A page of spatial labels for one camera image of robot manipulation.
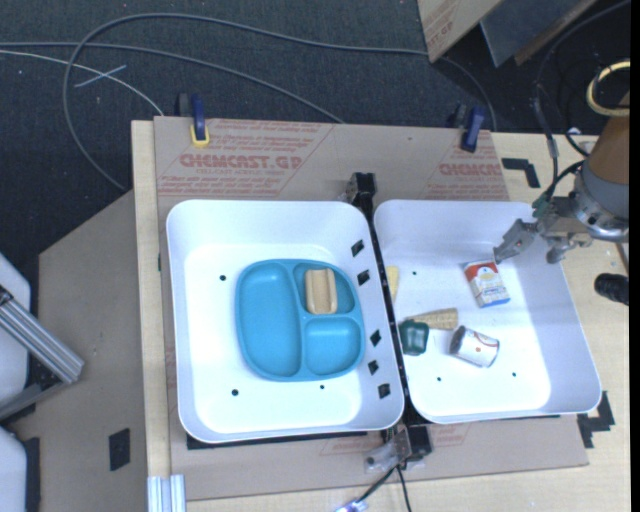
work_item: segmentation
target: dark green object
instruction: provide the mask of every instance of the dark green object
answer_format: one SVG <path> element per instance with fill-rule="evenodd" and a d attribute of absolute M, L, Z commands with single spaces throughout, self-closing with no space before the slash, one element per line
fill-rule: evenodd
<path fill-rule="evenodd" d="M 400 342 L 402 353 L 408 356 L 419 356 L 427 350 L 429 326 L 424 322 L 405 320 L 400 324 Z"/>

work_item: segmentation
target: white cylinder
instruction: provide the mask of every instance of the white cylinder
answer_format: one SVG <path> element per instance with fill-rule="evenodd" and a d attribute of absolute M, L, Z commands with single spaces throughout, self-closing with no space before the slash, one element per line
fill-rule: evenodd
<path fill-rule="evenodd" d="M 449 353 L 482 368 L 488 368 L 495 361 L 499 348 L 500 342 L 495 338 L 461 325 L 453 333 Z"/>

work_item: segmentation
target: blue plate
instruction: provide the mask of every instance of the blue plate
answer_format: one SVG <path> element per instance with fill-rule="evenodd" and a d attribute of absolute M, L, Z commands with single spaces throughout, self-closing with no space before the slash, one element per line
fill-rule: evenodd
<path fill-rule="evenodd" d="M 336 278 L 338 310 L 316 315 L 306 309 L 304 275 L 330 268 Z M 353 284 L 339 268 L 312 260 L 254 263 L 236 285 L 236 328 L 247 364 L 279 381 L 338 377 L 364 355 L 362 311 Z"/>

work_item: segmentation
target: wooden table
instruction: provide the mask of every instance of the wooden table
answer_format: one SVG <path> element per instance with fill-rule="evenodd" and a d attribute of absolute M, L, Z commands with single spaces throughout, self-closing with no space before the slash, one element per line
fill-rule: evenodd
<path fill-rule="evenodd" d="M 493 134 L 501 158 L 526 158 L 540 181 L 551 179 L 546 142 L 540 135 Z M 561 168 L 579 157 L 559 140 Z M 140 322 L 144 375 L 147 470 L 149 476 L 171 473 L 167 388 L 160 273 L 159 235 L 154 167 L 154 132 L 151 122 L 132 127 L 133 170 L 140 288 Z M 512 200 L 532 202 L 539 189 L 528 188 L 524 174 L 504 171 Z M 566 194 L 571 180 L 558 187 Z M 590 342 L 602 387 L 608 391 L 616 425 L 596 434 L 586 467 L 410 482 L 413 510 L 630 510 L 630 419 L 628 308 L 603 299 L 593 291 L 602 272 L 625 271 L 616 246 L 595 242 L 574 250 L 563 262 L 569 287 Z M 317 510 L 331 511 L 359 496 L 363 488 L 264 495 L 189 502 L 189 511 Z M 371 510 L 404 510 L 399 484 L 389 483 L 368 500 Z"/>

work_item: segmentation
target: black fabric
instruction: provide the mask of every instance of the black fabric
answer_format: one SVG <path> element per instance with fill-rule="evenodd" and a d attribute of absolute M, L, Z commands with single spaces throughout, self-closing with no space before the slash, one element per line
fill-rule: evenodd
<path fill-rule="evenodd" d="M 614 3 L 601 0 L 581 19 Z M 112 19 L 159 11 L 218 17 L 343 45 L 426 49 L 416 0 L 4 0 L 0 41 L 79 41 Z M 568 123 L 585 133 L 599 133 L 604 120 L 586 106 L 584 89 L 599 66 L 629 56 L 630 23 L 630 8 L 618 11 L 571 37 L 551 59 L 543 84 L 562 109 L 558 115 L 548 108 L 555 130 Z M 444 126 L 458 103 L 484 103 L 458 69 L 446 62 L 432 66 L 423 57 L 310 48 L 233 28 L 170 20 L 136 21 L 95 41 L 162 49 L 244 71 L 307 98 L 347 123 Z M 71 53 L 70 48 L 15 50 L 60 59 Z M 510 61 L 496 69 L 476 28 L 448 57 L 486 88 L 500 131 L 537 132 L 531 84 L 544 52 L 520 67 Z M 126 65 L 115 76 L 139 88 L 166 114 L 174 112 L 179 93 L 198 92 L 209 117 L 329 121 L 262 86 L 174 60 L 89 48 L 78 62 L 101 71 Z M 0 54 L 0 253 L 16 266 L 122 194 L 86 162 L 67 131 L 64 70 L 59 64 Z M 154 112 L 109 80 L 73 87 L 92 77 L 79 70 L 71 75 L 72 118 L 92 157 L 130 187 L 130 121 L 152 119 Z"/>

